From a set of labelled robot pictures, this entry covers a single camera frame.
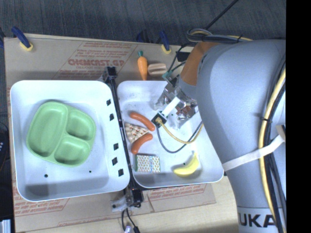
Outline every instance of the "green divided plate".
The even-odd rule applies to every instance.
[[[86,113],[59,102],[37,110],[27,133],[27,147],[35,156],[63,166],[78,166],[89,156],[96,126]]]

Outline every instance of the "white tape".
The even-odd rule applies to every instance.
[[[223,168],[226,171],[236,168],[238,166],[241,166],[245,163],[254,161],[259,159],[260,157],[263,157],[269,153],[272,153],[274,150],[276,150],[282,143],[284,142],[284,139],[278,135],[268,146],[257,149],[255,151],[252,151],[250,153],[247,153],[243,156],[240,156],[236,159],[233,159],[231,161],[227,161],[226,163],[223,163]]]

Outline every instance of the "yellow clamp tip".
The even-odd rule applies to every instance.
[[[24,50],[26,50],[26,51],[28,51],[28,52],[30,52],[30,51],[34,48],[33,44],[30,43],[30,42],[29,42],[30,47],[28,47],[28,48],[27,48],[24,44],[22,44],[21,42],[20,42],[19,44],[20,44],[20,46],[21,46]]]
[[[166,54],[169,54],[172,51],[171,48],[170,48],[170,50],[167,51],[163,44],[162,44],[161,48],[162,48],[163,52],[165,52]]]

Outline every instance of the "toy hot dog bun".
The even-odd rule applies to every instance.
[[[150,131],[154,131],[156,129],[155,125],[148,118],[137,112],[132,112],[130,117],[143,123]]]
[[[150,133],[144,134],[143,136],[138,138],[135,142],[132,143],[132,147],[131,147],[132,154],[137,154],[141,145],[143,145],[145,142],[150,141],[152,139],[153,139],[153,136]]]

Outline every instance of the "toy banana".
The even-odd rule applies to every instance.
[[[195,170],[199,167],[199,159],[198,159],[198,153],[195,152],[193,155],[193,158],[191,159],[191,161],[183,166],[183,167],[179,167],[173,170],[174,174],[180,176],[180,177],[186,177],[189,176],[191,174],[193,174],[195,172]]]

